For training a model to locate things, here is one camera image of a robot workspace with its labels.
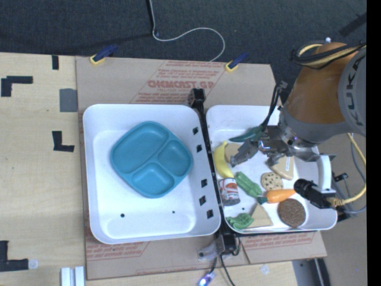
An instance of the white tray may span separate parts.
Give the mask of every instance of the white tray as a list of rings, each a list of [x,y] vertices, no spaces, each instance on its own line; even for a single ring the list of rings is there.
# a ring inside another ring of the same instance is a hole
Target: white tray
[[[268,110],[269,108],[265,106],[217,105],[211,107],[207,111],[207,123],[212,151],[214,151],[214,149],[223,141],[228,141],[229,138],[239,136],[245,133],[248,129],[258,126],[266,118]],[[276,125],[278,118],[279,111],[275,110],[271,116],[269,124]],[[238,171],[242,171],[252,181],[260,185],[261,175],[266,172],[271,172],[270,168],[266,165],[266,160],[266,155],[258,152],[253,158],[232,168],[232,172],[235,174]],[[290,181],[283,179],[284,188],[293,188],[294,182],[299,178],[313,180],[315,183],[318,183],[317,163],[306,163],[295,158],[294,177]],[[217,180],[219,179],[221,179],[221,176],[217,173]],[[251,214],[253,212],[257,204],[256,199],[248,196],[240,188],[238,188],[238,191],[241,201],[235,206],[224,207],[225,217],[236,217],[240,213]],[[335,210],[318,209],[298,194],[294,194],[291,198],[300,201],[306,211],[306,220],[299,228],[291,228],[280,221],[277,214],[278,204],[264,203],[263,207],[272,219],[273,226],[259,227],[251,229],[248,232],[237,232],[260,234],[272,232],[316,231],[330,229],[336,224],[337,212]]]
[[[172,131],[193,157],[189,174],[161,198],[137,193],[110,163],[113,145],[145,121],[160,123]],[[83,127],[90,228],[100,242],[194,237],[218,230],[221,216],[195,111],[184,105],[97,104],[86,109]]]

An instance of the blue plate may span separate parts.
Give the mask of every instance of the blue plate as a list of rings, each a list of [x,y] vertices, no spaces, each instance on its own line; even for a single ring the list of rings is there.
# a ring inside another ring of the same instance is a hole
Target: blue plate
[[[111,149],[111,165],[135,191],[159,198],[174,189],[193,166],[191,152],[163,125],[143,122]]]

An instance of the white cable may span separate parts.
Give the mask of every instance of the white cable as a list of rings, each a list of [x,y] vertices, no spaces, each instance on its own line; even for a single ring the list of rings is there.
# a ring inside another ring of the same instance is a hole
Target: white cable
[[[157,41],[161,41],[161,42],[175,41],[175,40],[178,40],[179,38],[181,38],[181,37],[183,37],[183,36],[185,36],[185,35],[187,35],[189,33],[192,33],[192,32],[194,32],[196,30],[209,30],[209,31],[212,31],[212,32],[216,33],[221,38],[222,45],[223,45],[222,46],[222,50],[219,53],[219,55],[217,55],[216,57],[214,57],[210,61],[215,61],[216,59],[218,59],[218,57],[220,57],[222,55],[222,53],[224,53],[224,51],[225,51],[225,40],[224,40],[224,37],[222,37],[222,35],[218,31],[216,31],[214,29],[211,29],[210,27],[197,27],[196,29],[189,30],[189,31],[187,31],[187,32],[181,34],[180,36],[175,37],[175,38],[170,38],[170,39],[160,39],[160,38],[158,38],[155,35],[156,22],[155,22],[155,15],[154,15],[154,7],[152,6],[152,0],[148,0],[148,1],[149,1],[149,6],[151,8],[152,25],[153,25],[153,27],[152,27],[152,36],[154,37],[154,39],[156,39]]]

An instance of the wooden surface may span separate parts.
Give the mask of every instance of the wooden surface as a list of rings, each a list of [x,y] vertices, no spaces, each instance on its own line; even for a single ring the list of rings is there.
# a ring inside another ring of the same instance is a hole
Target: wooden surface
[[[59,285],[60,269],[85,266],[78,115],[60,112],[60,89],[76,89],[74,57],[0,53],[0,78],[33,76],[0,97],[0,240],[8,259],[35,259],[37,269],[0,272],[0,285]],[[54,151],[52,131],[62,131]],[[237,286],[295,286],[291,262],[228,268]],[[86,285],[196,285],[204,270],[86,281]],[[212,285],[230,285],[222,269]]]

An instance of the yellow cable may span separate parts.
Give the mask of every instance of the yellow cable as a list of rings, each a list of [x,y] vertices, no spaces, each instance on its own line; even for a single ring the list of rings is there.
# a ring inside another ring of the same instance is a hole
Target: yellow cable
[[[357,153],[360,155],[360,158],[363,161],[364,167],[366,169],[367,160],[366,160],[364,154],[361,152],[360,148],[358,147],[358,145],[357,145],[356,141],[354,140],[354,138],[352,137],[352,135],[350,133],[348,133],[347,136],[348,136],[349,140],[351,141],[352,145],[354,146],[354,148],[356,149]],[[343,206],[344,204],[351,203],[355,200],[358,200],[362,195],[365,194],[366,191],[367,191],[367,182],[365,181],[363,189],[357,195],[355,195],[351,198],[347,198],[347,199],[332,198],[331,203],[333,204],[334,207]]]

